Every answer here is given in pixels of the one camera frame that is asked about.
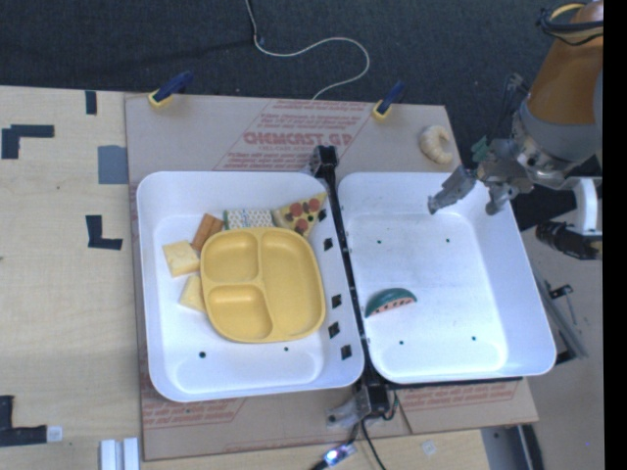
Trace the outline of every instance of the wooden table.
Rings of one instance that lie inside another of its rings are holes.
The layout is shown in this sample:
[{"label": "wooden table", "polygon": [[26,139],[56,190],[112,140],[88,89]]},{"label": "wooden table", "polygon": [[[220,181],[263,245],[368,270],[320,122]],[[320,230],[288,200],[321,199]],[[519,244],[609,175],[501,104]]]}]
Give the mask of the wooden table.
[{"label": "wooden table", "polygon": [[[13,426],[58,425],[63,440],[0,447],[2,468],[97,468],[107,439],[140,437],[139,377],[128,186],[99,184],[98,147],[124,147],[123,94],[0,88],[2,128],[54,124],[0,161],[0,396]],[[87,215],[120,250],[88,248]],[[428,454],[423,443],[436,450]],[[367,445],[347,470],[376,468]],[[387,468],[488,469],[478,430],[376,441]],[[303,446],[142,462],[146,469],[307,469],[328,449]]]}]

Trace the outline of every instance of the black fabric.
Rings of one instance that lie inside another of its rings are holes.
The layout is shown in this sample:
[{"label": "black fabric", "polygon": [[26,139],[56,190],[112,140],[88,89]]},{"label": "black fabric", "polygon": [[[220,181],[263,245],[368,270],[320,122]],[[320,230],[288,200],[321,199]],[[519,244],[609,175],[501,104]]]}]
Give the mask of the black fabric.
[{"label": "black fabric", "polygon": [[[531,82],[553,43],[536,27],[540,10],[562,1],[251,0],[271,51],[293,52],[329,36],[353,38],[368,50],[368,74],[321,99],[376,102],[401,80],[405,103],[446,106],[469,164],[471,145],[497,120],[506,76],[517,72]],[[292,59],[263,55],[253,45],[244,0],[0,6],[4,85],[150,92],[190,70],[190,94],[309,99],[364,65],[349,43]]]}]

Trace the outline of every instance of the blue clamp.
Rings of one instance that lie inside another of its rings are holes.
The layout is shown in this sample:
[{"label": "blue clamp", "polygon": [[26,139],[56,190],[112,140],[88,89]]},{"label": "blue clamp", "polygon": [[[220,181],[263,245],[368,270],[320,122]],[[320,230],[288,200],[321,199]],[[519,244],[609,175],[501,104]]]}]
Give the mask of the blue clamp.
[{"label": "blue clamp", "polygon": [[396,82],[392,90],[388,92],[382,100],[380,100],[372,109],[372,115],[377,120],[383,120],[386,118],[392,109],[392,103],[399,103],[405,95],[405,84],[400,80]]},{"label": "blue clamp", "polygon": [[155,92],[151,92],[148,95],[148,101],[150,101],[153,107],[162,108],[172,100],[172,94],[184,92],[193,79],[194,75],[191,71],[184,71],[166,82]]}]

